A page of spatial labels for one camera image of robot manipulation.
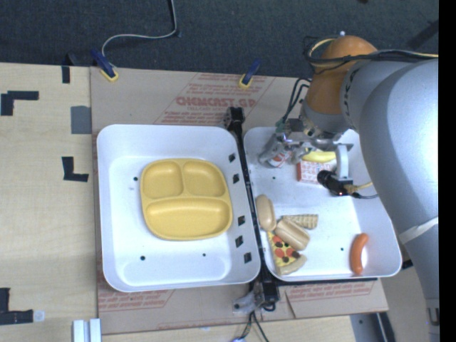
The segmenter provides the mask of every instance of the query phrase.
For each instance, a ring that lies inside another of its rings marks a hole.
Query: yellow plate
[[[154,161],[142,171],[140,191],[146,225],[159,238],[206,239],[225,232],[232,223],[227,183],[211,162]]]

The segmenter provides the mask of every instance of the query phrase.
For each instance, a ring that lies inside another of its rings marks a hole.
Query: wooden surface
[[[0,287],[10,310],[46,319],[0,326],[0,341],[71,341],[71,323],[97,317],[92,136],[71,134],[71,107],[90,106],[88,68],[0,64],[0,93],[37,90],[0,116]],[[63,156],[88,182],[63,180]],[[354,342],[348,316],[262,323],[270,341]],[[243,325],[104,336],[104,341],[231,341]],[[248,341],[261,341],[253,327]]]

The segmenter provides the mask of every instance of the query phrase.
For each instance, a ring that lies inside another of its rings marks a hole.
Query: blue clamp
[[[119,74],[114,71],[112,65],[106,59],[106,57],[98,52],[96,49],[91,49],[90,54],[92,58],[96,61],[97,65],[101,68],[100,72],[105,76],[110,82],[116,81],[119,78]]]
[[[257,73],[259,69],[261,61],[259,58],[255,59],[253,64],[250,66],[249,70],[241,76],[239,79],[239,87],[240,88],[249,88],[250,84],[252,83],[253,76]]]

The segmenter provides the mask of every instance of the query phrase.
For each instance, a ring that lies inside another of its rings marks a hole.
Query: cardboard
[[[121,293],[104,280],[101,269],[96,138],[111,124],[223,125],[230,106],[243,107],[244,132],[271,127],[285,113],[295,78],[254,76],[248,90],[240,76],[213,73],[143,71],[118,68],[111,83],[90,68],[93,131],[93,182],[98,260],[98,316],[103,334],[155,331],[244,323],[232,302],[248,285]],[[299,105],[291,112],[299,114]],[[281,286],[276,310],[263,321],[289,320],[388,310],[380,280]]]

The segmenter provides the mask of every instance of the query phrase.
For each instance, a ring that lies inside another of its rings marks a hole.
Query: toy pizza slice
[[[272,258],[278,275],[288,275],[300,269],[307,261],[307,258],[297,252],[289,244],[272,232],[268,233],[269,244],[271,245]]]

